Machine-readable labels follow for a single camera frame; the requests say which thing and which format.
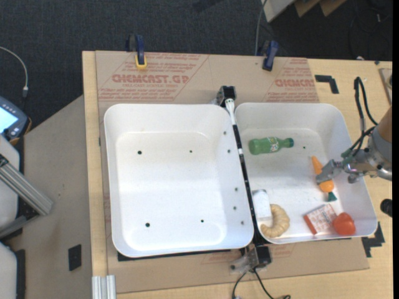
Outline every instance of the screen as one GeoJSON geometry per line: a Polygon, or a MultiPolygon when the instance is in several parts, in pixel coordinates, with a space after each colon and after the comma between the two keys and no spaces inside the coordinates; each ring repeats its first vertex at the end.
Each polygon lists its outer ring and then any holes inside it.
{"type": "Polygon", "coordinates": [[[9,128],[17,121],[17,117],[7,112],[3,108],[0,108],[0,133],[2,133],[6,128],[9,128]]]}

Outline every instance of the white cable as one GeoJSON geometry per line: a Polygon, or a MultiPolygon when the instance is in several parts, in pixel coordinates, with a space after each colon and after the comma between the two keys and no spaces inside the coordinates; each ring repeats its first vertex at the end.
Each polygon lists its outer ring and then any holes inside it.
{"type": "Polygon", "coordinates": [[[231,123],[236,125],[237,122],[234,116],[234,100],[232,98],[228,98],[224,103],[226,104],[226,109],[229,112],[231,123]]]}
{"type": "Polygon", "coordinates": [[[25,85],[24,85],[24,87],[23,87],[23,89],[22,89],[22,97],[23,97],[23,98],[26,98],[26,97],[27,97],[27,92],[28,92],[29,89],[28,89],[28,87],[27,87],[27,69],[26,69],[26,65],[25,65],[24,61],[22,61],[21,58],[20,58],[18,55],[16,55],[13,51],[11,51],[11,50],[9,50],[9,49],[7,49],[7,48],[5,48],[5,47],[2,47],[2,46],[0,46],[0,49],[6,51],[6,52],[8,52],[8,53],[10,53],[10,54],[13,55],[13,56],[15,56],[15,57],[20,61],[20,63],[22,64],[22,66],[24,67],[24,71],[25,71],[25,85]]]}

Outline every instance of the table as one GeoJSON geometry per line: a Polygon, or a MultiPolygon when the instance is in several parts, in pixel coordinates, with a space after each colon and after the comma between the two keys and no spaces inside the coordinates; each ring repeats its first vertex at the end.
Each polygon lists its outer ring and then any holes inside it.
{"type": "MultiPolygon", "coordinates": [[[[229,61],[223,65],[229,67],[229,61]]],[[[99,112],[95,52],[82,53],[84,70],[84,100],[86,121],[87,167],[89,183],[90,237],[92,251],[92,275],[106,276],[107,251],[103,211],[101,154],[99,146],[99,112]]],[[[352,141],[359,136],[358,113],[353,99],[353,80],[360,76],[366,83],[370,111],[374,119],[381,119],[389,108],[379,69],[391,69],[391,62],[315,60],[309,59],[312,74],[331,75],[340,93],[332,94],[327,83],[317,83],[319,100],[336,106],[344,115],[352,141]]],[[[393,298],[392,219],[379,211],[385,198],[392,198],[392,183],[382,179],[366,179],[367,187],[376,209],[378,221],[385,237],[383,247],[373,249],[370,269],[355,272],[330,273],[303,277],[268,280],[269,293],[291,294],[293,298],[393,298]]],[[[176,288],[151,292],[125,293],[118,298],[229,298],[231,283],[200,287],[176,288]]],[[[264,298],[258,282],[239,284],[237,293],[243,298],[264,298]]]]}

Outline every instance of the plastic toy food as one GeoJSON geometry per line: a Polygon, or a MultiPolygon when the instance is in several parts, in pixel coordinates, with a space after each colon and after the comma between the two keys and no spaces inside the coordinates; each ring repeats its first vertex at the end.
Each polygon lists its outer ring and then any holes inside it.
{"type": "Polygon", "coordinates": [[[289,228],[289,217],[286,211],[279,205],[271,204],[270,210],[273,216],[273,225],[268,227],[265,224],[261,224],[261,232],[266,237],[279,237],[289,228]]]}
{"type": "MultiPolygon", "coordinates": [[[[312,163],[316,175],[319,175],[322,172],[322,163],[320,163],[316,156],[312,156],[312,163]]],[[[319,187],[323,192],[327,192],[329,194],[329,202],[337,200],[336,196],[332,192],[332,190],[334,189],[334,182],[332,181],[332,179],[320,183],[319,187]]]]}
{"type": "Polygon", "coordinates": [[[304,216],[306,224],[314,235],[332,226],[337,214],[330,204],[322,205],[304,216]]]}
{"type": "Polygon", "coordinates": [[[252,155],[265,154],[265,153],[275,153],[281,150],[281,148],[293,147],[294,140],[292,138],[286,138],[282,140],[275,136],[261,138],[260,140],[255,138],[249,141],[249,151],[252,155]]]}
{"type": "Polygon", "coordinates": [[[341,212],[332,221],[335,231],[340,235],[353,235],[356,232],[355,222],[347,212],[341,212]]]}

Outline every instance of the bottle label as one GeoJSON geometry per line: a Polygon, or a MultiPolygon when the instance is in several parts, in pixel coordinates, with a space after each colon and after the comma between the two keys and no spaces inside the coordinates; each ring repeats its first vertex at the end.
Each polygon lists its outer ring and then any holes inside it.
{"type": "Polygon", "coordinates": [[[279,150],[279,142],[277,141],[277,138],[275,137],[269,137],[270,141],[270,153],[276,152],[279,150]]]}

